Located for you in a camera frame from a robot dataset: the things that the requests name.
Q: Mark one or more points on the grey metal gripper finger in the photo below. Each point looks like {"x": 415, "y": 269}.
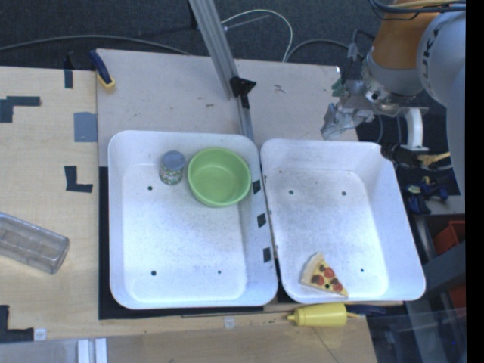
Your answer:
{"x": 329, "y": 125}
{"x": 348, "y": 122}

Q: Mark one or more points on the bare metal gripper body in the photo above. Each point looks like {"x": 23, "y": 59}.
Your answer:
{"x": 372, "y": 98}

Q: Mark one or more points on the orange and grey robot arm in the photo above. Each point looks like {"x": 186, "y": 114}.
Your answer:
{"x": 412, "y": 40}

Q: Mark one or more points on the white plastic tray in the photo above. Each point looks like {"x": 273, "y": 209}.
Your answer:
{"x": 332, "y": 225}
{"x": 189, "y": 240}

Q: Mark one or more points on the thin black rod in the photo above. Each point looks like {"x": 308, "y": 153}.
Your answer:
{"x": 270, "y": 210}

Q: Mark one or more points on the green bowl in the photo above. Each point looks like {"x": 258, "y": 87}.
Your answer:
{"x": 219, "y": 176}

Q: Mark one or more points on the toy pizza slice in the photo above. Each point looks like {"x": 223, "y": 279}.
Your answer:
{"x": 321, "y": 276}

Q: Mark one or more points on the small green can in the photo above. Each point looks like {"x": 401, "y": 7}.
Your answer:
{"x": 172, "y": 170}

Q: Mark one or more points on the yellow squeeze bottle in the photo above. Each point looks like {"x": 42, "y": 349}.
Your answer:
{"x": 321, "y": 315}

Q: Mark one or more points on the clear plastic bottle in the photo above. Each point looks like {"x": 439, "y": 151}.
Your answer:
{"x": 30, "y": 242}

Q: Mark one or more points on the black cylinder on white bracket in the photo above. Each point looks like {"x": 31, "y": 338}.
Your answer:
{"x": 415, "y": 127}

